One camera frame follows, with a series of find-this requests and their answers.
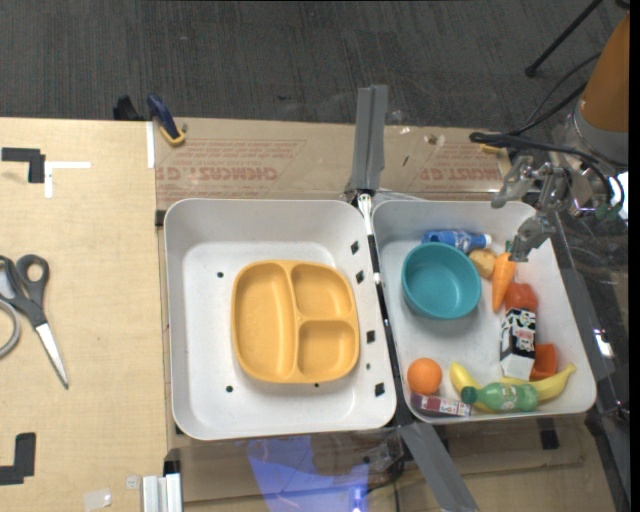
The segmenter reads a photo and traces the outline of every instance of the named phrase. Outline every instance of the green bottle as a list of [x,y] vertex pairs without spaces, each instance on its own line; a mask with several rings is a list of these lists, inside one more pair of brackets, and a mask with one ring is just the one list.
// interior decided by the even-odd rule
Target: green bottle
[[538,406],[538,391],[531,384],[492,382],[481,389],[465,386],[460,393],[465,404],[481,402],[492,411],[533,411]]

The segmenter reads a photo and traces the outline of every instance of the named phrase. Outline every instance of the transparent sheet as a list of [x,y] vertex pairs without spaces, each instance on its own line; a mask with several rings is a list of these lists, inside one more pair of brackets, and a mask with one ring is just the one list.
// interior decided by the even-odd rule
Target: transparent sheet
[[[194,118],[179,118],[177,122],[187,128],[187,142],[181,148],[171,148],[157,132],[155,136],[159,219],[172,204],[192,197],[308,198],[347,202],[353,199],[345,194],[353,158],[352,125]],[[509,169],[509,158],[504,152],[486,153],[478,145],[470,143],[468,134],[471,131],[387,126],[385,170],[382,172],[379,198],[490,200],[502,186],[502,177]],[[525,202],[535,200],[536,191],[532,192],[533,195],[524,198]],[[553,215],[552,221],[557,233],[547,243],[553,244],[564,287],[580,326],[582,342],[598,387],[598,399],[594,407],[583,414],[538,420],[501,420],[482,427],[475,424],[438,427],[438,434],[448,446],[456,467],[481,510],[518,508],[518,504],[525,507],[540,499],[539,493],[528,494],[528,489],[519,494],[501,495],[495,488],[498,485],[501,488],[514,486],[524,489],[529,486],[525,482],[538,482],[539,479],[539,483],[534,485],[547,486],[545,490],[548,492],[543,493],[545,503],[537,509],[573,509],[563,496],[563,486],[567,486],[569,495],[573,488],[580,488],[576,495],[579,494],[579,499],[593,510],[613,511],[620,509],[623,501],[616,497],[616,493],[623,492],[620,482],[624,485],[624,480],[630,479],[628,445],[625,445],[628,437],[624,436],[624,432],[628,432],[630,418],[628,225],[622,219],[602,223],[591,218],[576,219],[563,213]],[[163,308],[167,318],[166,296]],[[169,375],[167,391],[170,393]],[[230,509],[225,507],[238,510],[315,510],[312,503],[326,504],[330,497],[337,500],[336,507],[356,507],[360,506],[354,505],[353,501],[358,496],[356,488],[367,489],[360,510],[437,509],[437,500],[429,490],[428,482],[411,461],[411,456],[405,453],[406,450],[398,456],[398,460],[404,461],[403,477],[397,482],[394,478],[381,482],[380,489],[371,483],[365,487],[358,483],[340,489],[335,485],[318,488],[309,484],[304,492],[301,488],[282,488],[280,492],[268,495],[260,487],[259,480],[263,478],[258,474],[260,471],[252,467],[241,480],[252,485],[257,481],[258,491],[253,494],[237,491],[237,495],[231,496],[225,489],[224,492],[212,491],[209,495],[207,492],[201,495],[199,493],[203,489],[210,489],[212,479],[220,478],[225,468],[251,458],[249,446],[252,441],[238,441],[240,445],[233,446],[242,446],[243,449],[236,453],[234,448],[227,453],[225,450],[232,445],[189,439],[176,429],[170,405],[167,425],[167,460],[187,461],[183,466],[185,471],[191,467],[197,473],[186,475],[186,480],[193,485],[192,492],[185,492],[189,510]],[[393,422],[389,428],[393,432]],[[357,452],[359,449],[359,442],[349,434],[317,434],[320,437],[324,435],[346,436],[341,450],[348,447]],[[304,436],[304,443],[308,444],[309,439],[315,439],[314,436]],[[295,453],[299,449],[297,443],[302,441],[297,436],[292,439],[285,441],[279,449]],[[264,450],[271,442],[273,439],[255,440],[253,446],[266,453]],[[225,464],[220,464],[218,450],[229,457]],[[305,469],[297,466],[297,469],[304,477],[289,475],[292,481],[300,478],[307,482],[316,481],[317,467]],[[562,485],[551,481],[551,472],[556,470],[563,472]],[[334,482],[339,482],[341,475],[344,477],[344,469],[334,467],[330,473]],[[267,480],[273,485],[274,474],[266,474],[270,475]],[[591,482],[586,493],[583,487],[585,479]]]

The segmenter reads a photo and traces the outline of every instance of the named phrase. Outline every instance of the yellow plate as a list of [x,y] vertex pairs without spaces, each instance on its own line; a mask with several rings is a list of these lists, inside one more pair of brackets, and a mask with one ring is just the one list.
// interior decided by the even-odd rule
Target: yellow plate
[[244,267],[233,284],[231,335],[242,369],[268,382],[339,379],[360,352],[349,282],[333,267],[305,261]]

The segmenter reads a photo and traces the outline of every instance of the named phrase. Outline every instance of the banana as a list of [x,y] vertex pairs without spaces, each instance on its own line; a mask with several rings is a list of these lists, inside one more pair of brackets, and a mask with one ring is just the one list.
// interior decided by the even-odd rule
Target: banana
[[[482,386],[478,384],[476,379],[471,376],[467,369],[460,363],[456,363],[455,361],[449,365],[449,378],[451,379],[451,384],[453,384],[453,387],[458,392],[458,394],[462,392],[462,388],[464,388],[465,386],[473,386],[476,389],[482,388]],[[473,406],[484,412],[494,412],[480,402],[476,402],[475,404],[473,404]]]
[[531,384],[538,392],[538,400],[550,400],[564,391],[569,376],[576,371],[576,366],[569,363],[564,370],[541,380],[520,380],[513,377],[501,377],[500,382],[507,384]]

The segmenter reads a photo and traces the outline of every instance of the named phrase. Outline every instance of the metal ring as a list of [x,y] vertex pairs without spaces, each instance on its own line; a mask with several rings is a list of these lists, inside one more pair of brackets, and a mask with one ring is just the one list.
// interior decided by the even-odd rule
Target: metal ring
[[20,320],[18,319],[18,313],[13,309],[11,304],[0,299],[0,309],[4,310],[11,318],[13,322],[13,333],[9,336],[9,341],[0,347],[0,358],[6,356],[11,349],[16,346],[20,339]]

